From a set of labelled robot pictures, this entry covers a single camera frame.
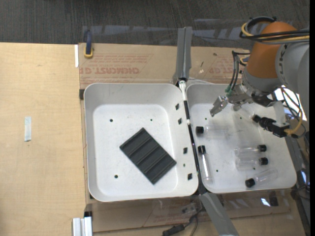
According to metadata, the white plastic tray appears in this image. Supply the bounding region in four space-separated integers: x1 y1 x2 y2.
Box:
186 83 297 195
83 83 199 203

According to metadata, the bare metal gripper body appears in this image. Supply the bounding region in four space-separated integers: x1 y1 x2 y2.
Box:
227 81 274 108

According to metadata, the black grooved rectangular holder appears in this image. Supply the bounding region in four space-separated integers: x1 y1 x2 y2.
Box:
119 127 178 185

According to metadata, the thin black and white rod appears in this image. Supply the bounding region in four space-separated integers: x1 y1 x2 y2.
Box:
179 80 201 179

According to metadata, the clear plastic bottle black cap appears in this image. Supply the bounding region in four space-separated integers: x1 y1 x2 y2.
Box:
195 124 231 140
233 144 268 157
245 168 279 188
235 157 269 171
197 145 215 183

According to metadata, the brown cardboard board red print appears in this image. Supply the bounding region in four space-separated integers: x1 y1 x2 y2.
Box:
78 42 291 233

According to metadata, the black cylinder on white bracket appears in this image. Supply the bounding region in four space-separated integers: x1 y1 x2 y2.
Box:
252 99 291 139

